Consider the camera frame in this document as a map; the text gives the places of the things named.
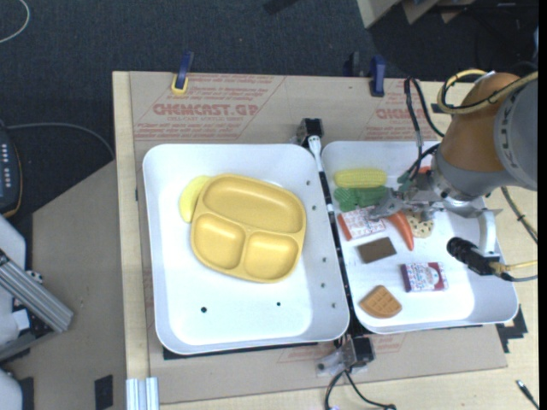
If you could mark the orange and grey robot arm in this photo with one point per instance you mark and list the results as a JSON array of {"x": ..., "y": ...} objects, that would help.
[{"x": 478, "y": 139}]

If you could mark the orange carrot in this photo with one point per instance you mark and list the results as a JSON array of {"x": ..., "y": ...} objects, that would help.
[{"x": 405, "y": 229}]

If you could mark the brown square biscuit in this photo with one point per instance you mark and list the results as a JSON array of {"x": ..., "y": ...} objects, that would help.
[{"x": 377, "y": 250}]

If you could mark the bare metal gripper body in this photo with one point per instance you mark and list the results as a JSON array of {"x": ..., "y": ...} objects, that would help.
[{"x": 431, "y": 199}]

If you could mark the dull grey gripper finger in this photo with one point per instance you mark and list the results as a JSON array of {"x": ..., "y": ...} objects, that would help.
[
  {"x": 380, "y": 211},
  {"x": 395, "y": 197}
]

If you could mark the thin black and white rod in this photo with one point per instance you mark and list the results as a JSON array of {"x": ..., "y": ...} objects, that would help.
[{"x": 337, "y": 237}]

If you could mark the yellow divided plate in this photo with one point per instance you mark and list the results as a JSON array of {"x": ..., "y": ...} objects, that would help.
[{"x": 248, "y": 224}]

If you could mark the green toy vegetable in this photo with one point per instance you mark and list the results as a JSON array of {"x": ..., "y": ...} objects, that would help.
[{"x": 352, "y": 198}]

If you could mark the brown cardboard board red print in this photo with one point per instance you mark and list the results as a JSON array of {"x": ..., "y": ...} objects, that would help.
[{"x": 256, "y": 105}]

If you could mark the orange waffle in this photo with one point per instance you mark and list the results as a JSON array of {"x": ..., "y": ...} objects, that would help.
[{"x": 380, "y": 302}]

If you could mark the yellow corn cob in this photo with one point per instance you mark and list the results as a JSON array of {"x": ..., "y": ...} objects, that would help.
[{"x": 360, "y": 178}]

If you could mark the white plastic tray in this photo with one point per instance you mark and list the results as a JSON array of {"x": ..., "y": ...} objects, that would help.
[
  {"x": 453, "y": 306},
  {"x": 239, "y": 314}
]

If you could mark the chocolate chip biscuit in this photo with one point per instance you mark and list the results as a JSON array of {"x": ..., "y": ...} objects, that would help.
[{"x": 423, "y": 228}]

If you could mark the orange and white packet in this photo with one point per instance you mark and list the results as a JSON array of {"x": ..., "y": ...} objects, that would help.
[{"x": 361, "y": 224}]

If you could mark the black cylinder on white bracket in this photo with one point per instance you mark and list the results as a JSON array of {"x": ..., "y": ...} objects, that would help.
[{"x": 468, "y": 251}]

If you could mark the yellow banana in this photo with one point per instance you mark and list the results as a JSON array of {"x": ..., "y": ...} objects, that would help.
[{"x": 188, "y": 199}]

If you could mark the purple and white carton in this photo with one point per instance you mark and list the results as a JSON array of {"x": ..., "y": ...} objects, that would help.
[{"x": 425, "y": 277}]

